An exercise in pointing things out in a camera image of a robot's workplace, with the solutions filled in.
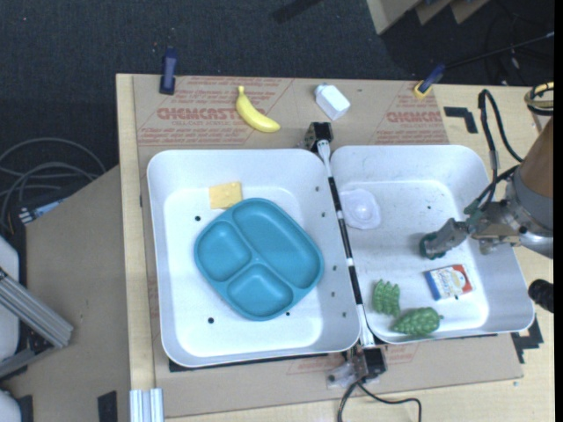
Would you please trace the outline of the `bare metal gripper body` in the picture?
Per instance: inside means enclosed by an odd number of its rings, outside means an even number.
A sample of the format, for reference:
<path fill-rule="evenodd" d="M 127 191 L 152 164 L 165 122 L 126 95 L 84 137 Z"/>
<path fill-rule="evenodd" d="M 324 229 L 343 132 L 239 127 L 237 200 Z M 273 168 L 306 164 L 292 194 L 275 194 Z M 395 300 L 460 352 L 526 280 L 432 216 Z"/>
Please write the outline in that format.
<path fill-rule="evenodd" d="M 510 244 L 553 258 L 551 203 L 524 206 L 517 200 L 490 202 L 486 209 L 476 209 L 465 222 L 470 236 L 479 241 L 484 254 L 499 244 Z"/>

